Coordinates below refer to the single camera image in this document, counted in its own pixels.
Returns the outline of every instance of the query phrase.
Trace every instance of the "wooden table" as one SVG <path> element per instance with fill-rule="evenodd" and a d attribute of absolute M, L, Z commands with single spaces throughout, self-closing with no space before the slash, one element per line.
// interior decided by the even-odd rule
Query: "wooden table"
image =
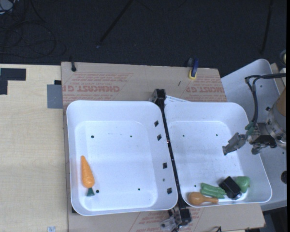
<path fill-rule="evenodd" d="M 47 85 L 61 80 L 61 67 L 0 64 L 0 68 L 27 70 L 25 81 L 9 81 L 8 94 L 0 95 L 0 231 L 44 232 L 55 226 L 56 232 L 66 232 L 63 112 L 47 108 Z M 209 218 L 213 215 L 205 212 Z M 223 207 L 215 212 L 224 213 Z M 240 219 L 247 224 L 264 226 L 259 204 L 236 206 L 233 212 L 245 214 Z M 207 222 L 204 217 L 200 223 Z"/>

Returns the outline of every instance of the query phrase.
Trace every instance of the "toy carrot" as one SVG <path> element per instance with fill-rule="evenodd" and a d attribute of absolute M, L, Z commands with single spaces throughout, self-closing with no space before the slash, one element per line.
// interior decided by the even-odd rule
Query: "toy carrot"
<path fill-rule="evenodd" d="M 82 182 L 84 187 L 88 188 L 87 196 L 93 196 L 93 185 L 95 184 L 95 178 L 93 177 L 90 166 L 84 156 L 81 156 L 81 166 L 82 166 Z"/>

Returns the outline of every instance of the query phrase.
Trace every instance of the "metal bracket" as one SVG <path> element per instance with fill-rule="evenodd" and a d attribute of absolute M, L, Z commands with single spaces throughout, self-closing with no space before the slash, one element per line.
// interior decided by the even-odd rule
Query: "metal bracket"
<path fill-rule="evenodd" d="M 176 231 L 176 229 L 179 227 L 179 224 L 181 224 L 181 218 L 179 212 L 173 213 L 169 218 L 163 220 L 160 223 L 160 228 L 163 231 L 166 232 L 173 232 Z"/>
<path fill-rule="evenodd" d="M 246 136 L 237 132 L 228 142 L 227 146 L 222 147 L 224 155 L 242 147 L 246 143 Z"/>
<path fill-rule="evenodd" d="M 275 138 L 273 138 L 266 129 L 265 123 L 257 123 L 253 133 L 247 137 L 248 142 L 253 145 L 251 153 L 253 155 L 261 153 L 263 148 L 277 147 Z"/>

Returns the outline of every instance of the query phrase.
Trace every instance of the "black object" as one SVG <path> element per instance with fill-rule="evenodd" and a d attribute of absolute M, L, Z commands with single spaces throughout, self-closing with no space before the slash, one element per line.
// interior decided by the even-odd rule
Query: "black object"
<path fill-rule="evenodd" d="M 76 72 L 75 63 L 72 61 L 71 64 L 72 64 L 72 68 L 71 68 L 71 70 L 72 70 L 73 72 Z"/>
<path fill-rule="evenodd" d="M 99 48 L 102 45 L 102 42 L 107 37 L 107 35 L 112 31 L 112 29 L 115 27 L 116 23 L 120 20 L 120 18 L 123 16 L 123 14 L 126 12 L 126 10 L 130 7 L 134 0 L 129 0 L 126 6 L 123 8 L 123 10 L 120 12 L 120 14 L 116 17 L 116 19 L 112 22 L 110 27 L 106 30 L 106 32 L 103 34 L 103 36 L 99 39 L 97 43 L 97 48 Z"/>
<path fill-rule="evenodd" d="M 1 68 L 0 69 L 0 95 L 8 94 L 8 81 L 25 81 L 26 69 L 12 69 Z"/>
<path fill-rule="evenodd" d="M 241 188 L 230 176 L 222 181 L 219 186 L 226 191 L 230 199 L 237 200 L 242 196 Z"/>
<path fill-rule="evenodd" d="M 221 232 L 221 226 L 216 230 L 216 232 Z"/>
<path fill-rule="evenodd" d="M 166 92 L 164 89 L 155 89 L 153 95 L 152 95 L 152 102 L 154 102 L 161 110 L 162 113 L 162 118 L 163 118 L 163 124 L 164 124 L 164 129 L 165 129 L 165 134 L 166 134 L 166 140 L 168 142 L 168 147 L 169 147 L 169 152 L 170 152 L 170 157 L 172 161 L 172 166 L 173 166 L 173 172 L 174 172 L 174 177 L 175 177 L 175 182 L 176 182 L 176 188 L 178 192 L 178 209 L 179 209 L 179 214 L 181 217 L 181 224 L 182 226 L 187 225 L 192 221 L 190 211 L 186 207 L 186 202 L 183 199 L 181 190 L 180 190 L 180 185 L 179 185 L 179 180 L 178 180 L 178 174 L 176 170 L 176 165 L 175 165 L 175 160 L 174 160 L 174 155 L 172 151 L 172 146 L 171 146 L 171 140 L 169 136 L 169 130 L 168 130 L 168 125 L 166 123 L 166 118 L 165 118 L 165 113 L 164 113 L 164 101 L 166 99 Z"/>
<path fill-rule="evenodd" d="M 287 171 L 282 172 L 280 179 L 283 183 L 287 184 Z"/>

